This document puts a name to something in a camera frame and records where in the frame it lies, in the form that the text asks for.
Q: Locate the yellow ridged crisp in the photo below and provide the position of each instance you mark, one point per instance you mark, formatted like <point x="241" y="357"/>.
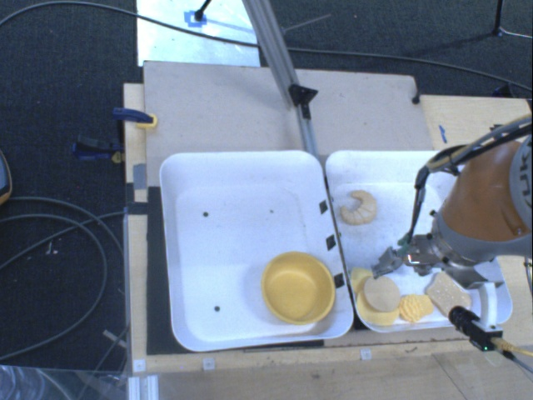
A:
<point x="414" y="308"/>

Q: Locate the tan round biscuit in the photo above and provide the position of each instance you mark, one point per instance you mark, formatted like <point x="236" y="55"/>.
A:
<point x="382" y="294"/>

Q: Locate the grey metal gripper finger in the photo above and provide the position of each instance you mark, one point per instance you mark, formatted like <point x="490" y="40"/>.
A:
<point x="424" y="271"/>
<point x="385" y="263"/>

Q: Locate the beige toy croissant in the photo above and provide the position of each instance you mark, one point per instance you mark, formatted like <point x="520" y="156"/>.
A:
<point x="363" y="215"/>

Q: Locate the yellow round flat disc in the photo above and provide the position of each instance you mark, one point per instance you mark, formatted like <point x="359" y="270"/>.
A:
<point x="377" y="317"/>

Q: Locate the yellow flat slice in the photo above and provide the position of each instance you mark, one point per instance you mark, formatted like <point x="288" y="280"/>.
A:
<point x="358" y="277"/>

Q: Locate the pale wood board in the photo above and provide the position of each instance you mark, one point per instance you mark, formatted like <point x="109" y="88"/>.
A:
<point x="466" y="119"/>

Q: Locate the white plastic tray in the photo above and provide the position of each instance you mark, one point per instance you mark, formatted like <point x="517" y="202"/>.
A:
<point x="233" y="244"/>
<point x="375" y="240"/>

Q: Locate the tan toy bread slice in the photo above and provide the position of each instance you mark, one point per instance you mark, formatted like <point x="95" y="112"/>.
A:
<point x="447" y="294"/>

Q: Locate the yellow bowl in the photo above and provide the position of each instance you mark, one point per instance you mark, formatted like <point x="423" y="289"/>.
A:
<point x="297" y="288"/>

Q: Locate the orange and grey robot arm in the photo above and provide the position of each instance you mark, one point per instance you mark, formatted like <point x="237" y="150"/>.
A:
<point x="483" y="198"/>

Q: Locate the black cylinder on white bracket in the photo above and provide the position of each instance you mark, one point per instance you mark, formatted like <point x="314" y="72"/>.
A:
<point x="468" y="321"/>

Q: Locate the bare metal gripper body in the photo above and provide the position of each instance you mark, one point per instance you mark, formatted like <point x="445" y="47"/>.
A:
<point x="424" y="251"/>

